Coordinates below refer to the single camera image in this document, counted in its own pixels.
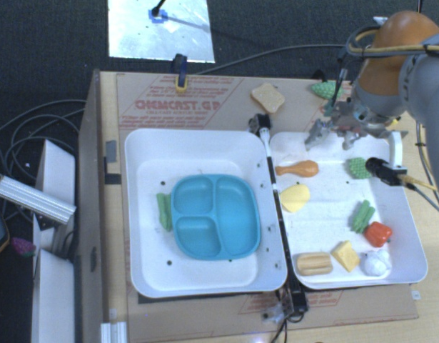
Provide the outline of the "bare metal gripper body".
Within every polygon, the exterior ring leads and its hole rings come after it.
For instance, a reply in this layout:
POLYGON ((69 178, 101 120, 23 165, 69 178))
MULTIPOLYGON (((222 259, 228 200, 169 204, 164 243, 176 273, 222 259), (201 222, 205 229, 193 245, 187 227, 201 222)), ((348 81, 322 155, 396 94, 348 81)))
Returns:
POLYGON ((376 114, 360 101, 337 101, 326 104, 327 127, 338 136, 354 134, 359 137, 371 135, 382 138, 388 133, 391 117, 376 114))

